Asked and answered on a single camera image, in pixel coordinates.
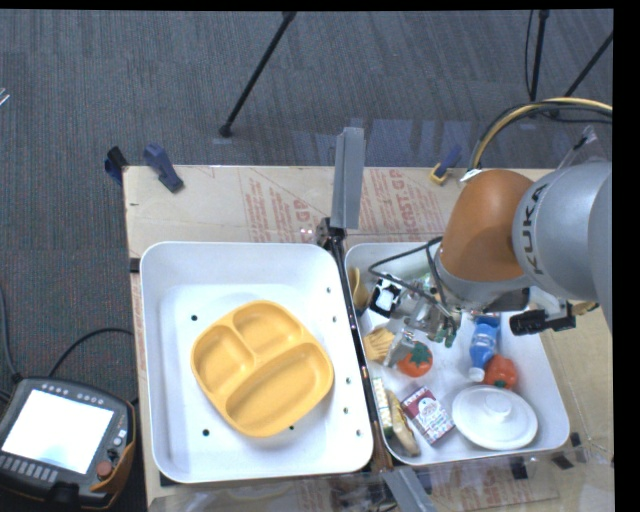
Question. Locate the brown cardboard board red print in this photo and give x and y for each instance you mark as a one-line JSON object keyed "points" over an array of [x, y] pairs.
{"points": [[210, 210]]}

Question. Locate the black cylinder on white bracket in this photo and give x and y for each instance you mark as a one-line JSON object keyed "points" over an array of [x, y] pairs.
{"points": [[535, 321]]}

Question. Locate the tan waffle biscuit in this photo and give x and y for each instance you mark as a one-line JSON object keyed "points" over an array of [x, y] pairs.
{"points": [[377, 344]]}

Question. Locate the white plastic tray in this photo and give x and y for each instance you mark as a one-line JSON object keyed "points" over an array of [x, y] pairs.
{"points": [[180, 270], [540, 395]]}

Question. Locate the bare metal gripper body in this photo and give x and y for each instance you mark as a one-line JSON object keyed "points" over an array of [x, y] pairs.
{"points": [[425, 310]]}

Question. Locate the orange pepper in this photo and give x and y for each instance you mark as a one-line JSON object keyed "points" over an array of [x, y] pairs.
{"points": [[501, 372]]}

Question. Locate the blue bottle with white cap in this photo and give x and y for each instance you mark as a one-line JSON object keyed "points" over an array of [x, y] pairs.
{"points": [[483, 345]]}

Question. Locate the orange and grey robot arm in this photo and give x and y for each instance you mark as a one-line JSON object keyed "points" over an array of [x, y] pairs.
{"points": [[560, 225]]}

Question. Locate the yellow divided plate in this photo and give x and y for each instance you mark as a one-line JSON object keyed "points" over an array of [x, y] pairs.
{"points": [[260, 370]]}

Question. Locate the white bowl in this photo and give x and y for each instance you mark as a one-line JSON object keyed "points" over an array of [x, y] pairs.
{"points": [[495, 417]]}

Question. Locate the tan bread sandwich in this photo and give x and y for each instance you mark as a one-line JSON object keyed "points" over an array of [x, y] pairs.
{"points": [[404, 430]]}

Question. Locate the yellow banana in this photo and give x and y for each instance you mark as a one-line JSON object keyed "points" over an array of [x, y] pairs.
{"points": [[359, 290]]}

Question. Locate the yellow and green packet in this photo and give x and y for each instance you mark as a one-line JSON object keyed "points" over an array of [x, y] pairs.
{"points": [[382, 405]]}

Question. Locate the red and white carton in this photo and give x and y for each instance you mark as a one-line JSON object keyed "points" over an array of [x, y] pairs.
{"points": [[427, 414]]}

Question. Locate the black and white carton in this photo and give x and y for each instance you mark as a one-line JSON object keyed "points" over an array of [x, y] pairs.
{"points": [[385, 299]]}

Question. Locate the thin black rod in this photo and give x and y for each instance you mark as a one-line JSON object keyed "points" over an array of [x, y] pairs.
{"points": [[357, 340]]}

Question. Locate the orange tomato with green top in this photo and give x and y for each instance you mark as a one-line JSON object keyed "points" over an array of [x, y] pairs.
{"points": [[416, 361]]}

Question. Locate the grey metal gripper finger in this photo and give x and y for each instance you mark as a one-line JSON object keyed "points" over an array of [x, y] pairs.
{"points": [[396, 351]]}

